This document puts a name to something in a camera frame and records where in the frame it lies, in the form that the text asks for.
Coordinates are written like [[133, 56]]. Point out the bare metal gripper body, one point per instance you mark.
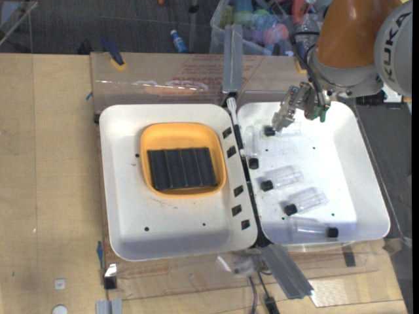
[[307, 100]]

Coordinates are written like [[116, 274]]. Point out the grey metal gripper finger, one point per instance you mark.
[[290, 116], [278, 121]]

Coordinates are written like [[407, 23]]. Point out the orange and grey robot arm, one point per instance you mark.
[[353, 28]]

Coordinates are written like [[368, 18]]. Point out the clear plastic bottle black cap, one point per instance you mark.
[[281, 177], [253, 163], [306, 201], [333, 232], [269, 131]]

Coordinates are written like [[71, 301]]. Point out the white plastic tray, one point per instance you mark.
[[324, 168], [176, 221]]

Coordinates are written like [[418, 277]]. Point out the orange plastic bowl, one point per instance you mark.
[[181, 134]]

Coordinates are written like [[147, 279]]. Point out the clear storage bin of toys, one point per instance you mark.
[[258, 15]]

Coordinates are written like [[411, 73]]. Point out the black ribbed rectangular tray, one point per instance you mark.
[[181, 168]]

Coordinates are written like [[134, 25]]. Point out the blue bottle white cap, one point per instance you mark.
[[179, 42]]

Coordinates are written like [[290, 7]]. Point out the small black and white box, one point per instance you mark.
[[110, 276]]

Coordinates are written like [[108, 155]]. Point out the small white square tile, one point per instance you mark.
[[59, 283]]

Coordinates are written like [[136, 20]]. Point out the white round disc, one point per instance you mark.
[[60, 309]]

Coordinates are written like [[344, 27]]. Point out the black cylinder on white bracket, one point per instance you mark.
[[370, 100]]

